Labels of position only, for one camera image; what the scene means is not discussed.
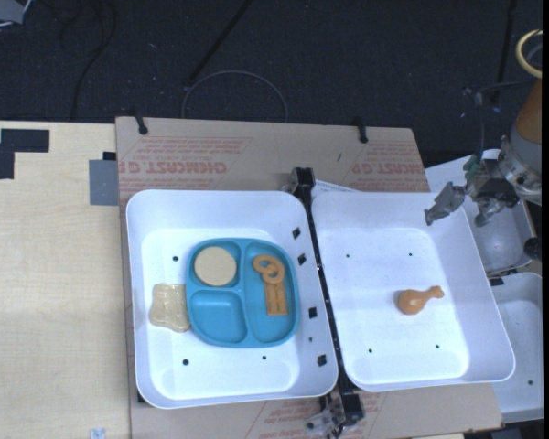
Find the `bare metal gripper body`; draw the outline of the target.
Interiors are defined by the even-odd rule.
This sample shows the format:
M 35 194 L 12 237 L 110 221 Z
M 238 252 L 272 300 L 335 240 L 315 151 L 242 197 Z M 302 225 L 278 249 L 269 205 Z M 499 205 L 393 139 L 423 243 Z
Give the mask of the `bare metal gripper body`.
M 472 155 L 466 180 L 466 191 L 480 210 L 513 208 L 520 200 L 542 205 L 542 174 L 511 147 L 503 147 L 493 159 Z

